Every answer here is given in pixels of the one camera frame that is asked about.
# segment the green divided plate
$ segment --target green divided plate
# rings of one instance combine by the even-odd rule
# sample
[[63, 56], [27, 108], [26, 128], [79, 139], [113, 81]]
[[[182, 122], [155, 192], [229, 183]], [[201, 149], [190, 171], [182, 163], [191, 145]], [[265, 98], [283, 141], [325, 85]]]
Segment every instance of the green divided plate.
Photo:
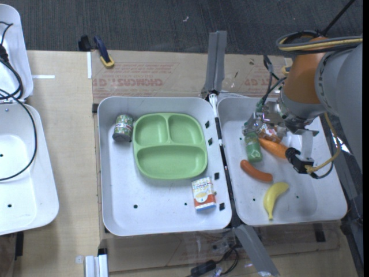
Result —
[[208, 165], [201, 126], [187, 114], [143, 115], [134, 124], [132, 141], [136, 164], [149, 178], [192, 178]]

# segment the yellow banana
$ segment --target yellow banana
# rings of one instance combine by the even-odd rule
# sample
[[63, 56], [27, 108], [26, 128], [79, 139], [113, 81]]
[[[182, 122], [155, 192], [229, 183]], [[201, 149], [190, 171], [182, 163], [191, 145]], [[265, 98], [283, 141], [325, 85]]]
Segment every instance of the yellow banana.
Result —
[[271, 185], [264, 195], [264, 208], [266, 209], [269, 220], [273, 219], [273, 208], [278, 197], [286, 192], [289, 185], [286, 182], [276, 182]]

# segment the can lid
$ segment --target can lid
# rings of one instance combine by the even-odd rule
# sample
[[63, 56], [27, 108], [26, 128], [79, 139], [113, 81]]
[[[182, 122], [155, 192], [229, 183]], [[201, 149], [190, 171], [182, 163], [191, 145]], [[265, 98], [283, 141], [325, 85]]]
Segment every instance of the can lid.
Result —
[[[0, 23], [0, 43], [2, 42], [6, 49], [11, 66], [20, 76], [23, 86], [23, 95], [20, 99], [25, 99], [32, 95], [33, 81], [19, 12], [12, 6], [0, 4], [0, 21], [6, 23]], [[2, 38], [8, 24], [11, 24], [11, 26], [6, 30], [4, 38]], [[0, 63], [0, 88], [6, 92], [13, 93], [18, 88], [18, 85], [19, 83], [14, 73]]]

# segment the orange carrot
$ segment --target orange carrot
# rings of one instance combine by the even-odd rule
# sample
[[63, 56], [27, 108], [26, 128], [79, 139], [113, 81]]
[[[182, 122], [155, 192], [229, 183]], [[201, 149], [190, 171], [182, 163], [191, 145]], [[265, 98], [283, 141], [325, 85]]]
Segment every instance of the orange carrot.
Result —
[[271, 154], [286, 159], [285, 152], [288, 149], [284, 144], [282, 143], [275, 143], [274, 141], [266, 140], [265, 138], [259, 138], [260, 145], [266, 149]]
[[247, 173], [249, 176], [256, 178], [263, 182], [271, 182], [273, 180], [273, 176], [270, 173], [264, 173], [256, 169], [249, 161], [242, 160], [241, 161], [241, 168]]

